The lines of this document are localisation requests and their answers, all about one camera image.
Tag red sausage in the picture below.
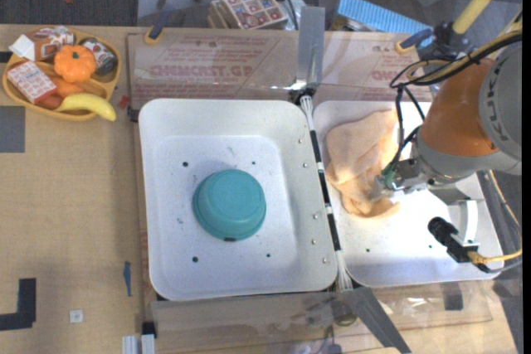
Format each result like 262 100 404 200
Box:
38 95 64 110

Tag brown cardboard board red print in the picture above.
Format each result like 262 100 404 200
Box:
126 28 494 335

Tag orange pumpkin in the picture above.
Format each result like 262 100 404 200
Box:
53 44 98 84

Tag white plastic tray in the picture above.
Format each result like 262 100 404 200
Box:
138 98 339 302
313 100 505 289

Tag black cylinder on white bracket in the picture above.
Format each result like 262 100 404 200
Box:
426 198 485 264

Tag blue ribbed sheet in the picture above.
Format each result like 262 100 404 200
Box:
336 0 435 36

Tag wooden noughts and crosses box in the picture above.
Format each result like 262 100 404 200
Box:
207 0 290 31

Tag red and white packet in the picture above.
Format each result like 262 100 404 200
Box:
6 61 58 105

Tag white and orange carton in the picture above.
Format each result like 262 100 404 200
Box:
7 26 76 63

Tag yellow banana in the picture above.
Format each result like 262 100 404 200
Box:
55 92 118 123

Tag pale orange cloth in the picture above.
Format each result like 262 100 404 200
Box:
324 109 402 218

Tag red and white can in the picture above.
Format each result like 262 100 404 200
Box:
80 36 118 76

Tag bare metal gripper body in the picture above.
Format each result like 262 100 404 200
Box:
374 157 458 201

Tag teal bowl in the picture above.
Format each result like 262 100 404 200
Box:
191 168 268 243

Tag orange carrot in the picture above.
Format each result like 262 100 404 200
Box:
51 76 89 99

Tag yellow divided plate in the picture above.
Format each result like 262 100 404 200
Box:
2 26 123 123

